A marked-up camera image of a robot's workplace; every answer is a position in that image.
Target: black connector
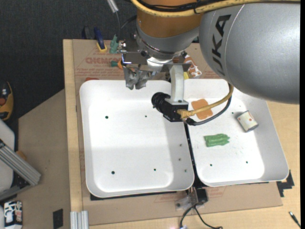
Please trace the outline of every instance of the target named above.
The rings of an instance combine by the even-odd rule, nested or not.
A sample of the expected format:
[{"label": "black connector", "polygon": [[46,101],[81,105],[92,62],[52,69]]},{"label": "black connector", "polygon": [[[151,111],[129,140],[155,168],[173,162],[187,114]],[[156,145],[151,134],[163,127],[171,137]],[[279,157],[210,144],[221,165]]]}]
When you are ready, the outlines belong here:
[{"label": "black connector", "polygon": [[152,96],[152,105],[163,114],[164,118],[168,119],[170,122],[182,121],[181,116],[177,113],[177,110],[187,110],[188,104],[171,104],[165,100],[166,98],[170,98],[170,96],[165,93],[155,93]]},{"label": "black connector", "polygon": [[197,205],[202,205],[209,201],[208,195],[206,193],[205,188],[196,188],[198,203]]}]

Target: small white object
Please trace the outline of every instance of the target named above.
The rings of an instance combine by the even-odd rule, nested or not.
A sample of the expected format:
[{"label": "small white object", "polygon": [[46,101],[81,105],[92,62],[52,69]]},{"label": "small white object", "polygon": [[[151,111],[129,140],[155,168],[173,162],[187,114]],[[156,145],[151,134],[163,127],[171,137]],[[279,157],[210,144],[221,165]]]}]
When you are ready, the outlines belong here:
[{"label": "small white object", "polygon": [[249,110],[243,112],[241,115],[237,117],[237,120],[245,130],[245,132],[249,132],[258,127],[258,123],[250,114]]},{"label": "small white object", "polygon": [[118,8],[118,6],[116,5],[116,3],[115,3],[114,0],[107,0],[107,2],[108,2],[108,5],[109,5],[109,7],[110,7],[110,9],[111,9],[111,11],[112,11],[113,13],[116,13],[117,11],[119,11],[119,8]]},{"label": "small white object", "polygon": [[22,202],[9,201],[4,204],[4,228],[22,228]]},{"label": "small white object", "polygon": [[193,59],[190,57],[190,55],[186,55],[185,56],[185,60],[184,60],[184,63],[190,63],[191,66],[188,70],[188,73],[191,75],[191,77],[193,79],[198,79],[202,76],[202,72],[199,70],[198,66],[195,65]]}]

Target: white tray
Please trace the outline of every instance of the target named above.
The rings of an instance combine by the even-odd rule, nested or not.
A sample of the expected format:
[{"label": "white tray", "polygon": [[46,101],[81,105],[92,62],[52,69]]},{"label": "white tray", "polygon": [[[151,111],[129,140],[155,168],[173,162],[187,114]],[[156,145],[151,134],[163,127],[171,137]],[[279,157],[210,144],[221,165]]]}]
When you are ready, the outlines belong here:
[{"label": "white tray", "polygon": [[[187,80],[184,98],[189,103],[204,98],[211,104],[228,91],[228,84],[223,80]],[[225,104],[213,108],[213,114]],[[259,126],[246,133],[236,118],[247,110]],[[198,177],[208,186],[278,181],[288,176],[287,161],[266,101],[234,89],[226,112],[206,124],[189,126],[189,133]],[[229,143],[207,147],[203,137],[220,133],[230,137]]]},{"label": "white tray", "polygon": [[[165,81],[130,90],[125,81],[88,81],[80,89],[86,183],[102,198],[185,190],[194,180],[182,122],[171,123],[152,108]],[[214,103],[228,93],[223,80],[186,80],[184,99]],[[219,112],[225,103],[213,108]],[[249,110],[259,126],[244,132],[236,117]],[[200,126],[189,126],[196,170],[208,186],[283,180],[288,165],[266,101],[234,90],[228,110]],[[223,133],[224,146],[207,147],[204,136]]]},{"label": "white tray", "polygon": [[170,94],[165,81],[140,90],[125,81],[85,82],[80,89],[86,183],[97,197],[186,190],[194,180],[182,122],[156,109],[156,92]]}]

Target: blue clamp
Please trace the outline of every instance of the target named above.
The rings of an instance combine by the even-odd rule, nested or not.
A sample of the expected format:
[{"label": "blue clamp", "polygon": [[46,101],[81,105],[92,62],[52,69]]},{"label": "blue clamp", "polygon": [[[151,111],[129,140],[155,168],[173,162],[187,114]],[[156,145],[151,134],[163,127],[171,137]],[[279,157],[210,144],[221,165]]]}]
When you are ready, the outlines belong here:
[{"label": "blue clamp", "polygon": [[96,45],[97,45],[98,49],[101,52],[107,51],[107,47],[106,47],[106,45],[104,43],[104,39],[103,39],[102,33],[101,33],[101,31],[97,27],[94,27],[94,35],[95,35],[95,39],[97,40]]}]

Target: kuka logo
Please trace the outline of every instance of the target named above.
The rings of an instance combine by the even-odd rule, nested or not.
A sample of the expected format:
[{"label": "kuka logo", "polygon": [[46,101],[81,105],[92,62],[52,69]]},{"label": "kuka logo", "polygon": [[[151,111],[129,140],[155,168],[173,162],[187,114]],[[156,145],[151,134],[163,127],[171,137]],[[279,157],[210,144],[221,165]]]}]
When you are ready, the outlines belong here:
[{"label": "kuka logo", "polygon": [[223,65],[220,62],[221,53],[219,52],[219,49],[220,49],[220,47],[222,45],[222,42],[223,42],[225,23],[226,23],[226,21],[228,21],[230,19],[230,17],[231,17],[231,14],[223,15],[223,16],[218,17],[215,27],[218,30],[219,34],[221,35],[221,39],[220,39],[219,42],[216,42],[215,34],[213,34],[213,38],[212,38],[213,45],[214,45],[214,48],[212,49],[212,53],[216,56],[216,57],[213,57],[213,60],[216,63],[219,64],[221,70],[217,69],[217,71],[220,74],[222,74],[223,76],[224,76],[224,70],[223,70]]}]

